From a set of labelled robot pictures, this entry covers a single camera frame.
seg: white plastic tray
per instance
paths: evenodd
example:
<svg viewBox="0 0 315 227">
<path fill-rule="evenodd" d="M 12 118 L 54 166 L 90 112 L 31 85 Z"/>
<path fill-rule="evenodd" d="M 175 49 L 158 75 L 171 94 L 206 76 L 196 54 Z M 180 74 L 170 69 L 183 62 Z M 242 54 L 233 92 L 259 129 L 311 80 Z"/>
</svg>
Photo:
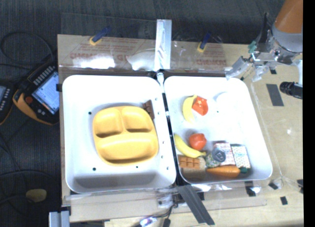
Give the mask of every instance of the white plastic tray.
<svg viewBox="0 0 315 227">
<path fill-rule="evenodd" d="M 92 134 L 94 114 L 121 105 L 152 101 L 159 141 L 151 160 L 126 166 L 106 164 Z M 63 82 L 65 180 L 77 193 L 166 188 L 176 169 L 160 86 L 150 77 L 73 75 Z"/>
<path fill-rule="evenodd" d="M 236 78 L 170 76 L 165 80 L 164 88 L 174 134 L 188 143 L 192 133 L 204 133 L 208 151 L 212 150 L 214 141 L 245 145 L 252 166 L 247 174 L 240 174 L 237 178 L 218 178 L 205 173 L 203 178 L 190 179 L 182 174 L 187 182 L 253 181 L 271 176 L 272 163 L 244 82 Z M 194 94 L 207 100 L 209 111 L 205 116 L 193 111 L 195 124 L 192 125 L 184 119 L 182 105 L 185 98 Z"/>
</svg>

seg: small brown object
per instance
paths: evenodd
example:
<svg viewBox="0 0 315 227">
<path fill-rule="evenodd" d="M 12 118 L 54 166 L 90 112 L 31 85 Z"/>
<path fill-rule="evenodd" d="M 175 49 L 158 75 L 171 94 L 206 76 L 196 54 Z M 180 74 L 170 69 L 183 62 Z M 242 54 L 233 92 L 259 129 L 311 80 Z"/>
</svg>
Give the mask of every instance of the small brown object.
<svg viewBox="0 0 315 227">
<path fill-rule="evenodd" d="M 154 112 L 153 112 L 153 106 L 152 106 L 152 101 L 146 101 L 143 105 L 143 109 L 147 111 L 147 113 L 150 115 L 151 119 L 154 119 Z"/>
<path fill-rule="evenodd" d="M 200 167 L 200 159 L 198 158 L 191 158 L 179 155 L 179 167 L 181 168 L 192 168 L 192 169 L 199 169 Z"/>
</svg>

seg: device screen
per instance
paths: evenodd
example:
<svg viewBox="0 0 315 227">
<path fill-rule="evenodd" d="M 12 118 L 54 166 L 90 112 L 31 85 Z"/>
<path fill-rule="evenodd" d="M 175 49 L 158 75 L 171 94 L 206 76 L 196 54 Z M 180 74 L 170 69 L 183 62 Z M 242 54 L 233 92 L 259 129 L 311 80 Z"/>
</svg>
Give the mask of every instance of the device screen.
<svg viewBox="0 0 315 227">
<path fill-rule="evenodd" d="M 3 94 L 5 92 L 5 89 L 6 89 L 6 87 L 0 86 L 0 100 L 2 100 L 2 98 L 3 98 Z"/>
<path fill-rule="evenodd" d="M 59 109 L 59 92 L 56 90 L 58 82 L 58 72 L 54 72 L 32 93 L 32 96 L 44 105 L 52 114 L 55 114 Z"/>
</svg>

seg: wooden table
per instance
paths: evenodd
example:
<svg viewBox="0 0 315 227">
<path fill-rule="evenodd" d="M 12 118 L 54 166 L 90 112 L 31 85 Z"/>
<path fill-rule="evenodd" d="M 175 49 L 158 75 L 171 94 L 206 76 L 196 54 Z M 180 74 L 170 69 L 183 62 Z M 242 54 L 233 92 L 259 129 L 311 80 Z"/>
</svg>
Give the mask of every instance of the wooden table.
<svg viewBox="0 0 315 227">
<path fill-rule="evenodd" d="M 71 44 L 78 37 L 72 35 L 58 36 L 59 61 L 71 51 Z M 240 56 L 247 58 L 246 45 L 222 44 L 226 64 L 232 65 Z M 71 72 L 59 68 L 62 82 Z M 303 179 L 303 123 L 302 100 L 281 93 L 284 106 L 273 106 L 266 84 L 279 86 L 283 81 L 298 82 L 298 69 L 294 66 L 278 66 L 277 74 L 270 72 L 263 75 L 262 80 L 252 82 L 247 77 L 244 82 L 250 90 L 256 114 L 272 156 L 275 176 L 281 182 L 281 188 L 273 189 L 266 186 L 256 198 L 240 197 L 233 199 L 221 198 L 205 202 L 211 217 L 217 226 L 222 227 L 284 227 L 304 225 L 303 193 L 297 184 Z M 63 198 L 70 195 L 64 178 L 64 138 L 63 138 L 63 108 L 61 97 L 61 158 L 62 158 L 62 194 Z M 161 212 L 154 198 L 140 195 L 91 196 L 85 203 L 73 201 L 71 204 L 70 222 L 87 222 L 109 220 L 106 227 L 132 227 L 146 215 Z M 170 215 L 172 227 L 206 226 L 199 224 L 188 207 L 178 207 Z M 158 219 L 150 226 L 162 226 Z"/>
</svg>

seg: yellow divided plate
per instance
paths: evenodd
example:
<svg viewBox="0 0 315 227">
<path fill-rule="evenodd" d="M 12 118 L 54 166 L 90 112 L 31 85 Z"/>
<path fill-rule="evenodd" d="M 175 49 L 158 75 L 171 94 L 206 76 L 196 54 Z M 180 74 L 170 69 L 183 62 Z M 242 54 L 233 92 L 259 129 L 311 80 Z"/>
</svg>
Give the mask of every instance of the yellow divided plate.
<svg viewBox="0 0 315 227">
<path fill-rule="evenodd" d="M 158 153 L 158 136 L 150 115 L 137 106 L 103 109 L 94 116 L 98 155 L 111 165 L 147 161 Z"/>
</svg>

